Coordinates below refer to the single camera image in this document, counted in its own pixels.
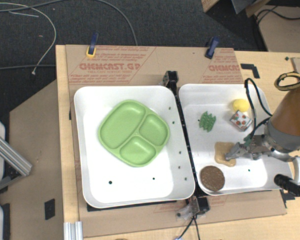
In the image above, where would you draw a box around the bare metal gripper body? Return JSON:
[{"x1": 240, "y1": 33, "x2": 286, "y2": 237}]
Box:
[{"x1": 239, "y1": 134, "x2": 295, "y2": 162}]

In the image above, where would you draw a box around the tan toy bread slice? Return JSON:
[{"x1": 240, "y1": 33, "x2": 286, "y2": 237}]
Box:
[{"x1": 214, "y1": 141, "x2": 237, "y2": 168}]

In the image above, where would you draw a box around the green toy vegetable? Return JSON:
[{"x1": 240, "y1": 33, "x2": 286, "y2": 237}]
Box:
[{"x1": 198, "y1": 110, "x2": 217, "y2": 133}]

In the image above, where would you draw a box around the white plastic tray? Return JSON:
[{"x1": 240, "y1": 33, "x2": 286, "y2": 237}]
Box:
[
  {"x1": 73, "y1": 85, "x2": 196, "y2": 209},
  {"x1": 177, "y1": 83, "x2": 295, "y2": 197}
]

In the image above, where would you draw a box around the thin black rod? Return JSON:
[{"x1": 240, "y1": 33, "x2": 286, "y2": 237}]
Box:
[{"x1": 170, "y1": 83, "x2": 200, "y2": 199}]

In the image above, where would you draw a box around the yellow toy lemon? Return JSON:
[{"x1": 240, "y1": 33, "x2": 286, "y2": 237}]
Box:
[{"x1": 232, "y1": 98, "x2": 251, "y2": 113}]

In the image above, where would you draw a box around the green divided plate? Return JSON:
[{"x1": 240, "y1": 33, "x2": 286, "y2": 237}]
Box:
[{"x1": 97, "y1": 99, "x2": 171, "y2": 168}]

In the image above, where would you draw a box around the brown round biscuit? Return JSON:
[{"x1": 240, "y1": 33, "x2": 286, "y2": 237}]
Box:
[{"x1": 199, "y1": 165, "x2": 226, "y2": 192}]

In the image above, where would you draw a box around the brown cardboard board red print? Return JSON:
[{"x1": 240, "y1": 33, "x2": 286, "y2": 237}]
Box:
[{"x1": 64, "y1": 44, "x2": 288, "y2": 238}]

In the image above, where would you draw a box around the white carton with red print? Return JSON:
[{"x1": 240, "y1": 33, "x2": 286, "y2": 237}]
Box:
[{"x1": 229, "y1": 109, "x2": 254, "y2": 133}]

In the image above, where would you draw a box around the black cylinder on white bracket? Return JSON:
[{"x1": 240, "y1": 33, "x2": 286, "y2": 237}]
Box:
[{"x1": 273, "y1": 156, "x2": 300, "y2": 198}]

